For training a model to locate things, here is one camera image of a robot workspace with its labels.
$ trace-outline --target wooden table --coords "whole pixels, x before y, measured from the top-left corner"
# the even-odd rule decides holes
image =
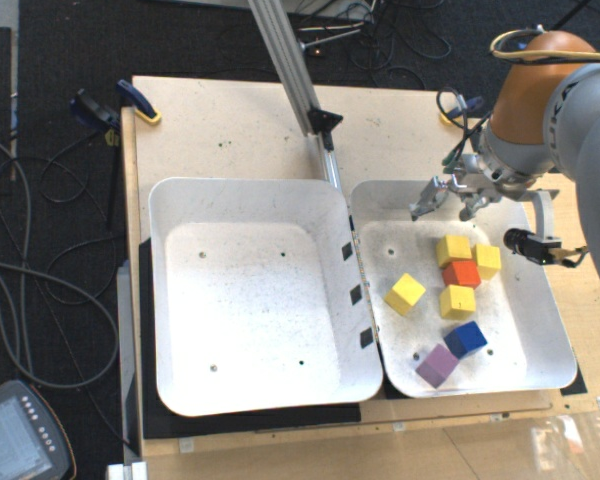
[[[175,176],[311,179],[321,172],[317,145],[301,135],[280,84],[155,77],[136,77],[133,84],[163,114],[155,127],[130,109],[122,114],[137,351],[138,245],[150,237],[147,202],[155,183]],[[459,139],[457,128],[439,120],[433,92],[325,86],[316,91],[324,109],[344,116],[334,141],[347,200],[364,180],[428,180],[440,174],[441,158]],[[546,175],[540,185],[560,190],[557,236],[565,247],[583,245],[573,184],[562,175]],[[525,209],[533,222],[532,208]],[[355,425],[141,439],[150,478],[362,478],[370,472],[404,478],[405,468],[417,478],[428,473],[437,478],[443,471],[447,478],[475,478],[450,429],[470,425],[484,435],[503,419],[536,428],[538,418],[548,422],[565,414],[588,424],[600,414],[600,281],[590,258],[577,269],[546,268],[546,274],[587,393],[563,396],[556,389],[400,400],[380,393],[361,404],[362,421]],[[139,353],[136,371],[141,399]]]

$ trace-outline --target black floor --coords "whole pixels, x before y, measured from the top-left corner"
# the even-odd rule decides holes
[[[376,9],[377,28],[369,27],[365,37],[334,41],[323,48],[324,57],[307,59],[314,82],[415,90],[450,85],[466,97],[482,96],[485,111],[508,72],[506,64],[488,55],[491,40],[534,24],[550,28],[578,0],[388,1],[392,3]],[[296,27],[325,24],[301,21],[292,17]],[[600,0],[592,0],[563,29],[600,50]],[[315,39],[315,33],[302,39]],[[132,75],[274,81],[275,71],[250,12],[136,0],[20,0],[19,52],[18,147],[33,203],[29,265],[98,294],[115,317],[111,280],[126,251],[121,191],[110,229],[105,222],[113,151],[98,136],[56,158],[62,166],[48,165],[90,133],[72,117],[69,101],[85,88],[99,103],[118,108],[115,83]],[[3,145],[9,144],[11,122],[9,66],[9,31],[0,29]],[[408,119],[409,109],[404,112]],[[2,165],[5,160],[0,153],[0,261],[17,264],[16,244],[22,249],[26,213],[22,185],[8,181],[11,169]],[[99,241],[73,249],[94,240]],[[19,300],[19,277],[4,277]],[[81,302],[79,297],[63,288],[36,286],[33,279],[26,288],[35,373],[55,383],[78,382],[71,350],[85,378],[97,374],[111,348],[102,315],[88,304],[74,304]],[[0,383],[16,373],[0,339]],[[108,464],[122,461],[122,446],[90,396],[118,431],[117,368],[88,390],[43,387],[41,392],[66,427],[78,478],[104,478]]]

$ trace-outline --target blue block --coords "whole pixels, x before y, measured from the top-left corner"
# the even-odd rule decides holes
[[[487,344],[486,338],[475,322],[456,327],[444,337],[444,342],[458,359],[470,356]]]

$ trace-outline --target toy cube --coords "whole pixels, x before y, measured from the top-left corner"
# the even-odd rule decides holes
[[[473,288],[450,284],[440,294],[440,316],[452,320],[465,320],[476,311]]]
[[[500,248],[494,245],[476,244],[473,247],[473,260],[478,265],[478,272],[482,280],[491,279],[500,269]]]
[[[426,288],[409,274],[403,274],[393,288],[384,296],[384,300],[398,314],[407,314],[416,302],[424,295]]]
[[[475,322],[468,322],[456,327],[444,337],[444,342],[458,359],[475,354],[487,344],[484,334]]]
[[[459,362],[456,356],[438,344],[416,368],[416,372],[434,388],[437,388],[447,380]]]
[[[456,260],[471,260],[471,244],[466,236],[445,235],[436,244],[438,266],[445,268]]]
[[[468,286],[474,290],[480,286],[480,273],[478,266],[473,260],[452,261],[442,271],[442,279],[444,284],[456,284],[458,286]]]

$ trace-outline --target white tray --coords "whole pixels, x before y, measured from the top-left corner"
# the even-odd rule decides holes
[[[544,270],[513,255],[502,242],[509,228],[529,229],[524,208],[509,200],[482,209],[462,222],[460,200],[413,222],[408,205],[418,201],[423,181],[366,181],[351,195],[351,213],[378,328],[385,371],[411,397],[561,388],[577,365]],[[464,358],[437,389],[415,371],[426,355],[462,321],[440,317],[438,296],[445,285],[435,245],[445,234],[469,237],[471,245],[499,246],[502,270],[476,289],[473,318],[488,345]],[[384,302],[403,273],[426,293],[405,317]]]
[[[170,178],[151,191],[149,214],[157,389],[170,410],[359,402],[378,391],[340,192],[320,180]]]

